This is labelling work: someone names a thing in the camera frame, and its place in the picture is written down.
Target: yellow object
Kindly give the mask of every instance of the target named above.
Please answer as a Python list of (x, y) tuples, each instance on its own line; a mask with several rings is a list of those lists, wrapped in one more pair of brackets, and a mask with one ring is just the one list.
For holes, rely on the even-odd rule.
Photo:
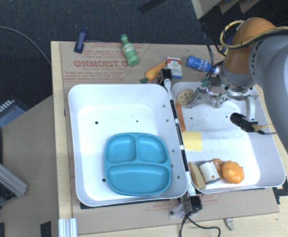
[(222, 170), (223, 176), (232, 184), (240, 183), (245, 177), (243, 168), (235, 161), (228, 160), (225, 162)]
[(222, 178), (223, 177), (223, 169), (222, 168), (223, 168), (224, 162), (219, 158), (215, 158), (212, 161), (215, 164), (215, 167), (216, 167), (216, 170), (217, 170), (219, 176)]
[(253, 124), (252, 127), (255, 132), (258, 132), (259, 130), (265, 129), (266, 127), (272, 127), (273, 124), (266, 124), (266, 125), (258, 125), (258, 124)]
[(182, 139), (185, 149), (202, 151), (202, 138), (200, 132), (184, 131)]
[(152, 81), (156, 79), (156, 77), (159, 74), (159, 71), (165, 66), (165, 61), (160, 62), (159, 64), (153, 66), (151, 69), (146, 71), (145, 77), (149, 80)]

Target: toy food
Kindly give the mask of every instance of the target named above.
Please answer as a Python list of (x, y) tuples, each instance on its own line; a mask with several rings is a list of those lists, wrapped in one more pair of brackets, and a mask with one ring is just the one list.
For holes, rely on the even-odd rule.
[(205, 189), (206, 184), (199, 167), (195, 165), (193, 162), (189, 162), (189, 168), (192, 177), (192, 182), (194, 183), (195, 187), (197, 189)]
[(229, 183), (238, 184), (244, 179), (243, 168), (235, 161), (228, 160), (222, 167), (223, 176)]
[(223, 177), (222, 168), (223, 168), (224, 162), (221, 159), (218, 159), (218, 158), (213, 159), (213, 162), (215, 164), (215, 167), (217, 169), (217, 172), (218, 172), (219, 176), (222, 178)]

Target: blue bottle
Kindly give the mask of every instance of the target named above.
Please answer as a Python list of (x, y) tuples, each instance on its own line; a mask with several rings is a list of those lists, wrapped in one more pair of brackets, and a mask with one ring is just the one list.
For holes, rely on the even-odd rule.
[[(187, 60), (187, 67), (193, 68), (195, 70), (201, 71), (201, 72), (208, 72), (211, 70), (212, 66), (211, 64), (203, 59), (196, 58), (193, 55), (190, 55)], [(216, 67), (212, 71), (213, 74), (219, 73), (219, 68)]]

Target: metal bracket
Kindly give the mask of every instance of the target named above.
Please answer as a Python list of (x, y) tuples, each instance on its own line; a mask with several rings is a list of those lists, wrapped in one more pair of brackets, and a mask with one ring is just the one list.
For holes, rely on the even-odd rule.
[(59, 237), (78, 237), (77, 219), (59, 219), (58, 220)]
[[(0, 163), (0, 184), (15, 194), (17, 197), (22, 197), (25, 194), (27, 185), (15, 176), (11, 171), (6, 169)], [(7, 199), (0, 198), (0, 206), (3, 205)]]

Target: small box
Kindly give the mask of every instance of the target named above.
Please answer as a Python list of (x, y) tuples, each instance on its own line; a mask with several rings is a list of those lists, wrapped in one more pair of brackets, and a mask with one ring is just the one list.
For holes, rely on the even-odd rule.
[(165, 61), (165, 67), (171, 69), (172, 78), (181, 79), (182, 78), (182, 67), (181, 59), (167, 57)]

